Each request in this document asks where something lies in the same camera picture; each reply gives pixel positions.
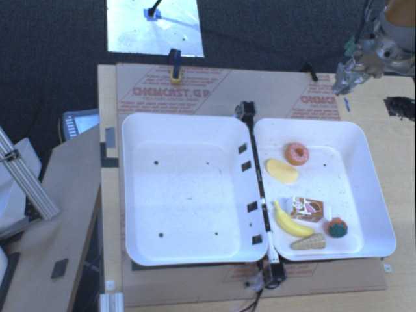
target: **pink donut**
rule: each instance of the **pink donut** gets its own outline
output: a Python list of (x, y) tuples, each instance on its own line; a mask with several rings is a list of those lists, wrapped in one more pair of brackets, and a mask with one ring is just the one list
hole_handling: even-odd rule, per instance
[(292, 165), (299, 166), (307, 162), (309, 151), (301, 143), (291, 143), (286, 148), (285, 157)]

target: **corn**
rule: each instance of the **corn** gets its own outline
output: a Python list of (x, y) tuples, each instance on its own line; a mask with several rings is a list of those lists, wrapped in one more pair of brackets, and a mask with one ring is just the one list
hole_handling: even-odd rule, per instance
[(312, 236), (300, 239), (293, 244), (291, 248), (293, 250), (308, 250), (310, 248), (324, 248), (325, 247), (325, 236), (322, 233), (316, 233)]

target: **banana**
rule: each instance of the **banana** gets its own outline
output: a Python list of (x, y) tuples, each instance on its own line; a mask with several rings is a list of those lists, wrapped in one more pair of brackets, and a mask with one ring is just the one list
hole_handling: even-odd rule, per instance
[(309, 237), (313, 234), (313, 229), (295, 222), (279, 205), (279, 201), (274, 202), (276, 207), (276, 222), (287, 233), (297, 237)]

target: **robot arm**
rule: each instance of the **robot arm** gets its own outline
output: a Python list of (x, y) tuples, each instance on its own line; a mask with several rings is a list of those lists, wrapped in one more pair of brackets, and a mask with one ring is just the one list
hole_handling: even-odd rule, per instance
[(416, 0), (387, 0), (370, 38), (360, 39), (371, 1), (366, 0), (357, 36), (345, 45), (351, 59), (345, 65), (338, 64), (332, 87), (336, 94), (347, 94), (356, 85), (385, 72), (415, 75)]

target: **white tray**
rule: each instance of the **white tray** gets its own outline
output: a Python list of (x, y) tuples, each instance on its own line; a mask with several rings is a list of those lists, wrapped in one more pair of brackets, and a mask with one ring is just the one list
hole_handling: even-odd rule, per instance
[[(395, 234), (372, 163), (363, 131), (350, 122), (322, 120), (262, 119), (255, 125), (257, 150), (266, 200), (273, 231), (274, 246), (283, 257), (293, 261), (385, 257), (396, 247)], [(283, 184), (265, 168), (269, 158), (285, 161), (285, 147), (300, 142), (308, 147), (310, 158), (298, 166), (298, 179)], [(342, 218), (348, 234), (331, 238), (325, 233), (328, 221), (311, 226), (326, 237), (326, 247), (292, 250), (299, 238), (282, 230), (276, 223), (273, 201), (293, 196), (320, 200), (329, 205), (333, 217)]]
[[(122, 140), (126, 247), (133, 261), (230, 263), (265, 255), (250, 135), (241, 121), (138, 113), (123, 122)], [(245, 163), (251, 168), (243, 171)], [(257, 209), (248, 212), (253, 202)]]

